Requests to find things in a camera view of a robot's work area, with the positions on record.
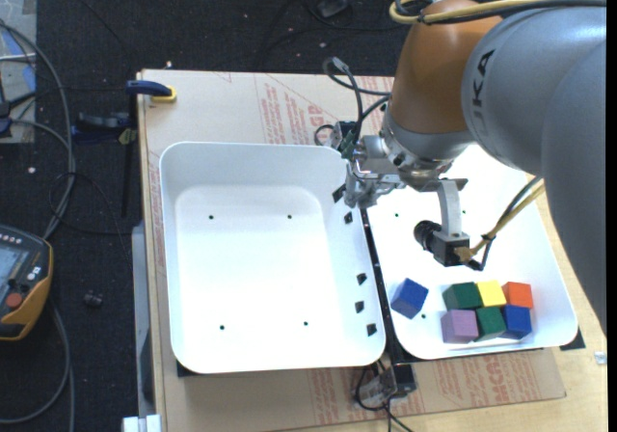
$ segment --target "orange cube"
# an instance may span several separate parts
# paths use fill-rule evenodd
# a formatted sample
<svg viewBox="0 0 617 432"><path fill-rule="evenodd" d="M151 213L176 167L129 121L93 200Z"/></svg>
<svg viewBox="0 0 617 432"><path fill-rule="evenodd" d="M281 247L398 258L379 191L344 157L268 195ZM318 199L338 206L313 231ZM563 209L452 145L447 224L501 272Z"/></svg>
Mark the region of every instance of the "orange cube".
<svg viewBox="0 0 617 432"><path fill-rule="evenodd" d="M508 282L501 287L509 305L533 309L531 285L527 283Z"/></svg>

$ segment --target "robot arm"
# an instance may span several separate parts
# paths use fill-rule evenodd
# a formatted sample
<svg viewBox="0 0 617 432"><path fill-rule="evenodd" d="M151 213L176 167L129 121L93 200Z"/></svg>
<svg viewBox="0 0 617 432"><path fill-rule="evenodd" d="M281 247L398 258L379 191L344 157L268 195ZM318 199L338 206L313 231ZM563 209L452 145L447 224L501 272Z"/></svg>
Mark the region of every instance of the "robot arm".
<svg viewBox="0 0 617 432"><path fill-rule="evenodd" d="M440 191L442 224L418 225L416 239L437 242L428 250L455 264L456 242L466 240L456 221L465 181L453 188L440 175L478 143L544 178L552 219L605 331L606 8L585 1L546 8L538 0L505 19L457 17L482 12L470 0L430 3L405 41L380 135L358 141L345 200L369 207L404 185ZM429 17L450 21L421 23Z"/></svg>

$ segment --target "yellow device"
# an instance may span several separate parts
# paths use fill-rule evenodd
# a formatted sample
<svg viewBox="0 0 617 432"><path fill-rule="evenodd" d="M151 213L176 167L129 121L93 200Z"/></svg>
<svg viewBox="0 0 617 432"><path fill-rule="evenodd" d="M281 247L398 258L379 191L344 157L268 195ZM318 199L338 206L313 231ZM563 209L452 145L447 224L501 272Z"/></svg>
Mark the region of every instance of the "yellow device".
<svg viewBox="0 0 617 432"><path fill-rule="evenodd" d="M42 238L0 225L0 340L25 338L47 300L53 251Z"/></svg>

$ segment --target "wooden cube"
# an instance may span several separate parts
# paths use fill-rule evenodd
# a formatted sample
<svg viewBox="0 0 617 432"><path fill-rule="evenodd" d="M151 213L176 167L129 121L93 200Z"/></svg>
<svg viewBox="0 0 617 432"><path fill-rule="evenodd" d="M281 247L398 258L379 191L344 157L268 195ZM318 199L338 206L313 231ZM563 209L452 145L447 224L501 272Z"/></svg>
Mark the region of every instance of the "wooden cube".
<svg viewBox="0 0 617 432"><path fill-rule="evenodd" d="M499 307L482 307L475 311L478 321L476 341L500 337L506 331L505 321Z"/></svg>
<svg viewBox="0 0 617 432"><path fill-rule="evenodd" d="M503 307L506 304L505 295L497 281L477 282L476 286L480 292L482 307Z"/></svg>
<svg viewBox="0 0 617 432"><path fill-rule="evenodd" d="M531 333L531 310L527 307L506 305L501 310L506 330L502 338L522 339Z"/></svg>
<svg viewBox="0 0 617 432"><path fill-rule="evenodd" d="M533 309L533 297L531 296L530 284L508 282L501 288L507 304Z"/></svg>
<svg viewBox="0 0 617 432"><path fill-rule="evenodd" d="M452 309L467 310L482 307L478 287L472 282L453 284L443 293L443 301L449 311Z"/></svg>
<svg viewBox="0 0 617 432"><path fill-rule="evenodd" d="M390 307L405 317L413 319L421 311L426 295L428 295L428 288L406 278L396 288Z"/></svg>
<svg viewBox="0 0 617 432"><path fill-rule="evenodd" d="M445 343L469 343L478 338L475 310L449 310L442 316L442 334Z"/></svg>

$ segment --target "green cube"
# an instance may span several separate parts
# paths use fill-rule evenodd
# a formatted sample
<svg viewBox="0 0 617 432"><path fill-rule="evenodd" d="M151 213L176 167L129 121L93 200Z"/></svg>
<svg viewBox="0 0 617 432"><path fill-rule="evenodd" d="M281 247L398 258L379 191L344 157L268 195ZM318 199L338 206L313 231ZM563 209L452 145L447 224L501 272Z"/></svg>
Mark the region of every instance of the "green cube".
<svg viewBox="0 0 617 432"><path fill-rule="evenodd" d="M475 283L453 284L443 293L443 301L449 311L453 309L473 310L482 307L480 292Z"/></svg>
<svg viewBox="0 0 617 432"><path fill-rule="evenodd" d="M505 321L499 307L483 307L475 311L478 320L478 338L484 341L500 337L506 331Z"/></svg>

